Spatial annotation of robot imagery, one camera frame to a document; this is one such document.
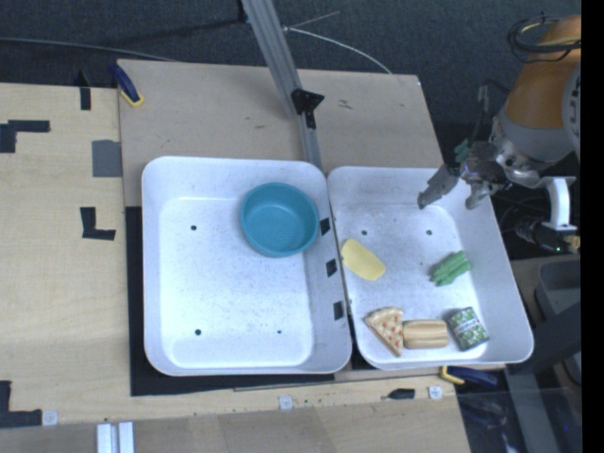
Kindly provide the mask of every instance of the metal bracket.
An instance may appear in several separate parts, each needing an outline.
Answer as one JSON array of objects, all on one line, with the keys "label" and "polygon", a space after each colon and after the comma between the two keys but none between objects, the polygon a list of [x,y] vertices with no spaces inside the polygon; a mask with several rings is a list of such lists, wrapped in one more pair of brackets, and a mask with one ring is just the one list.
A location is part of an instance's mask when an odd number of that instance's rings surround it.
[{"label": "metal bracket", "polygon": [[96,425],[96,453],[134,453],[133,423]]},{"label": "metal bracket", "polygon": [[317,124],[314,121],[314,110],[321,104],[323,99],[325,99],[323,95],[304,91],[303,89],[295,89],[292,92],[295,111],[298,115],[304,114],[306,117],[306,126],[310,129],[317,128]]},{"label": "metal bracket", "polygon": [[544,227],[556,231],[576,231],[577,227],[570,224],[570,193],[568,187],[575,181],[573,176],[548,176],[543,178],[545,189],[549,194],[551,212],[549,221],[544,222]]}]

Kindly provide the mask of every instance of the black mat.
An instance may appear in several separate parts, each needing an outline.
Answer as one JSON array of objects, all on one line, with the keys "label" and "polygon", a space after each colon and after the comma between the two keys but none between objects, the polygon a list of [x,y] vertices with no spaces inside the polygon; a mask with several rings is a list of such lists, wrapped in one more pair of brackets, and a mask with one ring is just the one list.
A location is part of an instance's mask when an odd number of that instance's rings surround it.
[{"label": "black mat", "polygon": [[185,394],[216,389],[326,382],[333,375],[254,375],[171,377],[155,369],[143,347],[143,214],[140,207],[126,208],[126,259],[130,328],[130,393]]}]

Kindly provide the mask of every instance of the gray carpet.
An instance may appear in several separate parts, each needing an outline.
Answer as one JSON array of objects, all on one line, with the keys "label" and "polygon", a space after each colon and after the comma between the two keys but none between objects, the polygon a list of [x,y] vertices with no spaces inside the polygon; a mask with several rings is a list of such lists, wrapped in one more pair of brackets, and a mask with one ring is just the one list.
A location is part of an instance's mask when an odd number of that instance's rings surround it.
[{"label": "gray carpet", "polygon": [[[235,0],[0,0],[0,37],[80,42],[168,59],[263,65],[248,25],[199,28],[237,17]],[[581,0],[274,0],[284,25],[339,12],[300,28],[371,55],[395,73],[418,75],[437,127],[474,123],[487,78],[513,84],[521,64],[506,44],[512,24],[544,11],[580,13]],[[290,33],[298,68],[381,72],[331,43]],[[85,69],[109,83],[115,56],[0,42],[0,80],[71,84]]]}]

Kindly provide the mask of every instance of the black clamp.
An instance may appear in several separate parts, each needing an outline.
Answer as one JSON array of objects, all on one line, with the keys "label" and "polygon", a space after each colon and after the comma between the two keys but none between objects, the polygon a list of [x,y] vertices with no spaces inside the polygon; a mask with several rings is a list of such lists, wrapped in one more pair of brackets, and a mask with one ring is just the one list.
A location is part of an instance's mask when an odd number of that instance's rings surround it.
[{"label": "black clamp", "polygon": [[314,121],[314,110],[325,99],[321,94],[295,89],[292,92],[292,101],[294,101],[295,111],[298,115],[304,113],[306,116],[306,126],[310,129],[316,129],[317,124]]}]

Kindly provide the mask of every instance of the white cable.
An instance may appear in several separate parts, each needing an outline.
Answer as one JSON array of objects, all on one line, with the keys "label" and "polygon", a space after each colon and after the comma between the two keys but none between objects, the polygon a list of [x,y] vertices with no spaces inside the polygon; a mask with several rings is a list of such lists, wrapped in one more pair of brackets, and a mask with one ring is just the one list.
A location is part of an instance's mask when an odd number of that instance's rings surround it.
[{"label": "white cable", "polygon": [[318,35],[318,34],[313,34],[312,32],[309,32],[307,30],[300,30],[299,28],[293,28],[293,27],[285,27],[285,31],[291,31],[291,32],[296,32],[298,34],[303,34],[303,35],[308,35],[310,37],[314,37],[315,39],[320,39],[322,41],[325,42],[330,42],[330,43],[335,43],[336,45],[339,45],[340,47],[343,47],[344,49],[348,49],[348,50],[352,50],[353,52],[356,52],[357,54],[362,55],[363,57],[371,60],[372,62],[374,62],[377,66],[379,66],[386,74],[391,74],[392,72],[390,71],[390,69],[388,69],[388,67],[386,67],[384,64],[382,64],[381,62],[379,62],[378,60],[375,60],[373,57],[371,57],[368,54],[365,54],[364,52],[362,52],[359,49],[355,49],[354,47],[351,47],[350,45],[346,45],[345,43],[341,43],[338,41],[334,41],[333,39],[330,39],[329,37],[324,37],[322,35]]},{"label": "white cable", "polygon": [[332,11],[331,13],[328,13],[326,15],[321,15],[320,17],[316,17],[314,19],[310,19],[305,22],[300,22],[299,24],[290,25],[290,28],[296,28],[297,26],[302,26],[302,25],[312,24],[314,22],[319,22],[320,20],[326,19],[328,17],[333,17],[334,15],[338,15],[339,13],[340,13],[339,10]]}]

